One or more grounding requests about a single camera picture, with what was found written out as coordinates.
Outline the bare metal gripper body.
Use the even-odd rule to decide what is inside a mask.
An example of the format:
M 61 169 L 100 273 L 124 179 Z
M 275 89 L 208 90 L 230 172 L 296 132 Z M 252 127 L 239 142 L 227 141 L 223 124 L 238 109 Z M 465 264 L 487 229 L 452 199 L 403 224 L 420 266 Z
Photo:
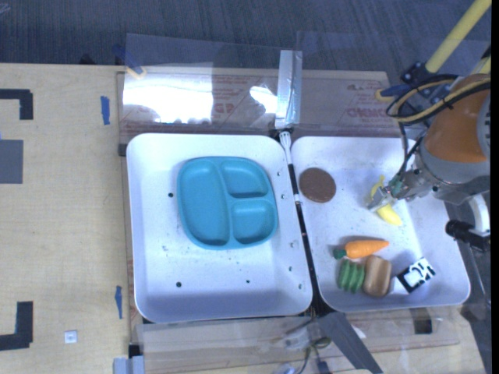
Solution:
M 437 178 L 428 170 L 413 168 L 398 175 L 396 199 L 415 199 L 426 196 L 437 184 Z

